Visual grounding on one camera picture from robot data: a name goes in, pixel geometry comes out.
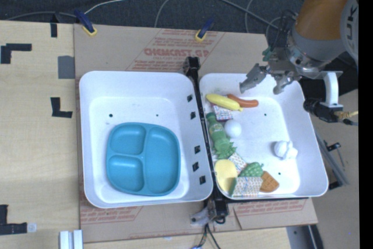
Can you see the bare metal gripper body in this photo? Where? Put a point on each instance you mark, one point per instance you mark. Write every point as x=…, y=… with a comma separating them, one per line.
x=287, y=62

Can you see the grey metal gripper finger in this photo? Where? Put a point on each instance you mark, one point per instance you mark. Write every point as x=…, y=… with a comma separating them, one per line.
x=280, y=84
x=251, y=78

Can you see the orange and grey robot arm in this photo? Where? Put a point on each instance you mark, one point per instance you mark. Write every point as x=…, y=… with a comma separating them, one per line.
x=323, y=14

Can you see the orange sausage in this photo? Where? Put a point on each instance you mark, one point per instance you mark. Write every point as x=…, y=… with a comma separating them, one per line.
x=246, y=102

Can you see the yellow banana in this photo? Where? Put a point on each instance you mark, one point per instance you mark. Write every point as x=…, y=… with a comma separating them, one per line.
x=223, y=101

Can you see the white plastic tray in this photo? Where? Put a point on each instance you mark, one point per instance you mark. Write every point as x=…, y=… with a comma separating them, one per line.
x=99, y=90
x=279, y=125

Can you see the small red and white carton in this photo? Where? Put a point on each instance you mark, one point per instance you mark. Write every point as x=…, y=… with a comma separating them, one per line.
x=223, y=113

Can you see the white ball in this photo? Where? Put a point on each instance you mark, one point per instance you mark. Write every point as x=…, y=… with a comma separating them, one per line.
x=233, y=128

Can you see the green plastic bottle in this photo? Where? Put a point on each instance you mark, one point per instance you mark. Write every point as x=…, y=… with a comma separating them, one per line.
x=216, y=132

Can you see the white garlic bulb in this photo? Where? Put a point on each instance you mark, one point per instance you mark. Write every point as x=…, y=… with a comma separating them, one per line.
x=284, y=150

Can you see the green leafy toy vegetable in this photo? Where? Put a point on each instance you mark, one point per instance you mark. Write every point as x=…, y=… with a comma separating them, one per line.
x=225, y=151

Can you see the white packet with orange print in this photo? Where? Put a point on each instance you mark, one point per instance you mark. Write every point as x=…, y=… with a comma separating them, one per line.
x=238, y=161

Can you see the green bumpy toy fruit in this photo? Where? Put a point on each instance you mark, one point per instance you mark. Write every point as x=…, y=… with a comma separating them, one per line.
x=252, y=169

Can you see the brown cardboard board red print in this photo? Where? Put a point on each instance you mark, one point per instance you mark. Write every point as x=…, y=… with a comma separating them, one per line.
x=163, y=46

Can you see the yellow round toy food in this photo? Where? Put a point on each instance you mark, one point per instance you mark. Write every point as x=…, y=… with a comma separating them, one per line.
x=224, y=173

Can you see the orange waffle biscuit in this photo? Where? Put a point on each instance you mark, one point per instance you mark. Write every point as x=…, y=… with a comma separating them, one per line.
x=268, y=182

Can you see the white carton with coloured print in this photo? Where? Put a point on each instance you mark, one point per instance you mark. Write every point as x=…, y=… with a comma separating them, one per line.
x=247, y=186

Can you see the blue divided plate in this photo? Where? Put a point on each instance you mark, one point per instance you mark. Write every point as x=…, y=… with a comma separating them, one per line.
x=142, y=159

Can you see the black cylinder on white bracket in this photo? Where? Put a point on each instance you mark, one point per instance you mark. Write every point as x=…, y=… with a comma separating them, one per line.
x=327, y=99

